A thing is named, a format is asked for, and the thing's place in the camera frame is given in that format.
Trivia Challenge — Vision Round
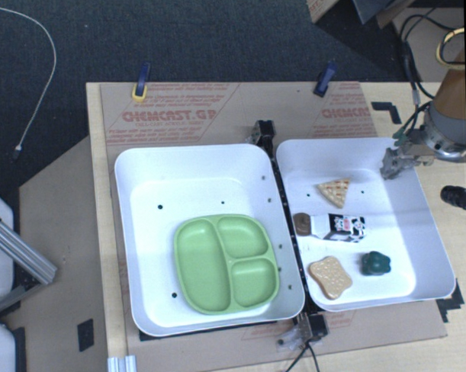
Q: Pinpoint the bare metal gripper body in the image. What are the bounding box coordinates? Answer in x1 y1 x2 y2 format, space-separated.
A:
397 128 466 169

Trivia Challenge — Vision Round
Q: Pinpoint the yellow pizza slice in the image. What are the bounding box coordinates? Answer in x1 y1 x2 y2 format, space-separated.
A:
315 178 353 210

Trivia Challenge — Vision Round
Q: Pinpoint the white plastic tray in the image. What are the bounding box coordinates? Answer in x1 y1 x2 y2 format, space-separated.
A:
113 141 308 339
274 133 458 315

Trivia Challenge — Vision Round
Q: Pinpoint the white cow print milk carton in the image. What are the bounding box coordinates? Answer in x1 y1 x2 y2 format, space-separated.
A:
309 211 370 246

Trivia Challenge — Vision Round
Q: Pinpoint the dark green bell pepper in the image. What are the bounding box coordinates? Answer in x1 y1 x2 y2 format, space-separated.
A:
359 250 393 277

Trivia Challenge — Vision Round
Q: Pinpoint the thin black and white rod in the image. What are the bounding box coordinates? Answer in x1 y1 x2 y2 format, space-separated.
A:
264 136 313 319

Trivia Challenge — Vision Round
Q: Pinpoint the tan bread slice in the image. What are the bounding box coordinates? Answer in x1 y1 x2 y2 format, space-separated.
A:
307 255 355 303

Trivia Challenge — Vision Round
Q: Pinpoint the brown cardboard board red print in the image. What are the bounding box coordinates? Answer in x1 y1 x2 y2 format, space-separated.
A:
99 71 451 372

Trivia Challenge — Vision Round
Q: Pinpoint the green divided plate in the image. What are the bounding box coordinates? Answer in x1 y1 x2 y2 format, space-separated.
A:
172 211 281 318

